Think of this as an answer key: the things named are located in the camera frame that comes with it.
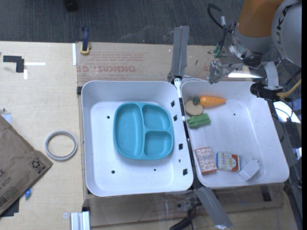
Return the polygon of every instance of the gray carpet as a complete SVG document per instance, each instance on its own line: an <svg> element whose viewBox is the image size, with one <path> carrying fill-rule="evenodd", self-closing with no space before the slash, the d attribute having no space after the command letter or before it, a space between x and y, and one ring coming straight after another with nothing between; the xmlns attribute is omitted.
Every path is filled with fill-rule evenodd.
<svg viewBox="0 0 307 230"><path fill-rule="evenodd" d="M189 44L215 45L222 30L210 19L208 4L218 5L230 22L244 0L77 2L78 11L68 12L64 0L0 0L0 40L70 43L82 40L86 26L93 42L172 44L173 28L189 25Z"/></svg>

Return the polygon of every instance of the roll of tape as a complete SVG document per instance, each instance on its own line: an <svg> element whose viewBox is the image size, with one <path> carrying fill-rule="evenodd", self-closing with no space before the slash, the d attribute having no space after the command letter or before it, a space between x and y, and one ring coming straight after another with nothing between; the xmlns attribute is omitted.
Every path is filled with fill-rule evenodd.
<svg viewBox="0 0 307 230"><path fill-rule="evenodd" d="M72 151L70 154L68 154L67 156L63 156L63 157L55 156L55 155L52 154L52 153L50 152L50 150L49 150L48 145L49 145L50 140L51 140L52 138L54 138L55 136L58 136L58 135L66 135L66 136L70 137L70 138L73 140L73 142L74 142L73 151ZM76 153L77 148L78 148L78 141L77 141L76 137L75 137L71 132L66 131L66 130L59 130L59 131L56 131L56 132L51 133L51 134L47 137L47 139L46 139L46 141L45 141L45 150L46 150L47 155L48 155L50 158L52 158L52 159L54 159L54 160L57 160L57 161L65 161L65 160L67 160L67 159L70 159L70 158Z"/></svg>

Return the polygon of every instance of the toy carrot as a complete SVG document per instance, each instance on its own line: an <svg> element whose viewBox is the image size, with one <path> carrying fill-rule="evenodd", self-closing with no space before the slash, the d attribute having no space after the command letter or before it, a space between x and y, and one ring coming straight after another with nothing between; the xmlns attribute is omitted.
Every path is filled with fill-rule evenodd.
<svg viewBox="0 0 307 230"><path fill-rule="evenodd" d="M193 103L194 104L201 104L202 107L221 105L225 102L226 102L226 99L224 99L224 98L207 96L207 95L201 96L200 98L198 98L198 97L193 98Z"/></svg>

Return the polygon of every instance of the white plastic tray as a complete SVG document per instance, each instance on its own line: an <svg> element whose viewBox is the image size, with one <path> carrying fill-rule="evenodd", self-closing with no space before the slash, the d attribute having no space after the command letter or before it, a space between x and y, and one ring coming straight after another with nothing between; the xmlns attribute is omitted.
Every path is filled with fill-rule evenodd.
<svg viewBox="0 0 307 230"><path fill-rule="evenodd" d="M172 117L174 148L142 161L120 155L113 140L116 109L126 102L162 106ZM82 89L85 177L96 196L185 191L193 173L176 88L164 81L91 81Z"/></svg>
<svg viewBox="0 0 307 230"><path fill-rule="evenodd" d="M217 171L202 175L200 182L211 188L251 184L281 183L288 179L289 168L280 144L268 103L250 93L252 82L188 81L182 84L183 101L195 96L211 95L225 98L226 104L205 108L211 123L197 129L189 128L193 149L210 147L217 152L240 155L241 168L252 159L260 162L260 170L248 182L237 172Z"/></svg>

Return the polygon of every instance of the toy green vegetable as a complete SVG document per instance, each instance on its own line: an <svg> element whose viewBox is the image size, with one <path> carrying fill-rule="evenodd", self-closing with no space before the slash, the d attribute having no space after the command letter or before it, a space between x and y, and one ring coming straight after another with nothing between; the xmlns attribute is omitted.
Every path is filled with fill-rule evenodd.
<svg viewBox="0 0 307 230"><path fill-rule="evenodd" d="M192 116L187 119L187 123L191 128L196 128L202 125L209 124L211 121L208 117L208 114L203 113L198 116Z"/></svg>

